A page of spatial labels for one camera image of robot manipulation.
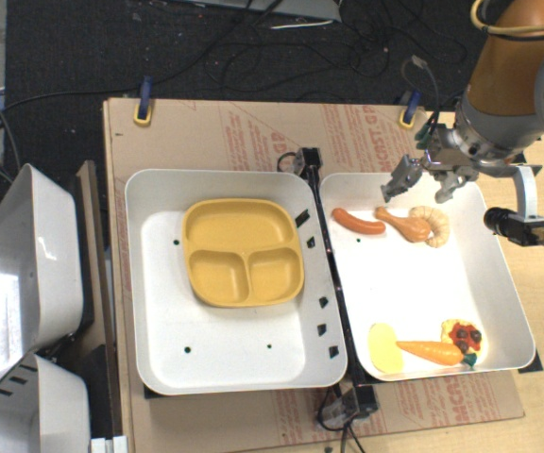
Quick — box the brown chicken drumstick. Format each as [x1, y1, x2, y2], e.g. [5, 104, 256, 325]
[373, 205, 432, 244]

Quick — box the thin black rod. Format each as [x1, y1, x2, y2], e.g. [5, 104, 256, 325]
[305, 167, 373, 398]

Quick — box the black cylinder on white bracket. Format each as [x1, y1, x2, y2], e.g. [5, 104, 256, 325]
[483, 163, 544, 247]

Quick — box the orange sausage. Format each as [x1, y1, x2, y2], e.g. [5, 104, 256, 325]
[331, 207, 387, 236]

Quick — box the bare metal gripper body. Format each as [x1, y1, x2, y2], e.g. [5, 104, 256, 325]
[420, 127, 519, 181]

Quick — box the brown cardboard board red print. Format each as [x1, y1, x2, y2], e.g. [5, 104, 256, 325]
[102, 96, 526, 453]

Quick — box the orange carrot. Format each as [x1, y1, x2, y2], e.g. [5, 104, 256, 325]
[395, 340, 479, 369]

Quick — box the black block with thin wires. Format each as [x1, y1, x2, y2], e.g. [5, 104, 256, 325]
[317, 384, 380, 432]
[294, 146, 325, 179]

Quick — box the beige shrimp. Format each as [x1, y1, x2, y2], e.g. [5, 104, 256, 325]
[409, 205, 451, 250]

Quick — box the pizza slice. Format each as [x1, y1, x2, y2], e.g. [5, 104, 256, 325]
[440, 318, 485, 354]

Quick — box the pale yellow oval slice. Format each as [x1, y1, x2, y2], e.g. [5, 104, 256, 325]
[366, 322, 405, 375]

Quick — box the white plastic tray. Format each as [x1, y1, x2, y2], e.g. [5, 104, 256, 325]
[318, 172, 537, 383]
[0, 162, 85, 399]
[124, 168, 349, 397]
[0, 353, 92, 453]

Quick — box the yellow divided plate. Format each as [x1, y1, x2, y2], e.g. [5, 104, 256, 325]
[180, 197, 306, 309]

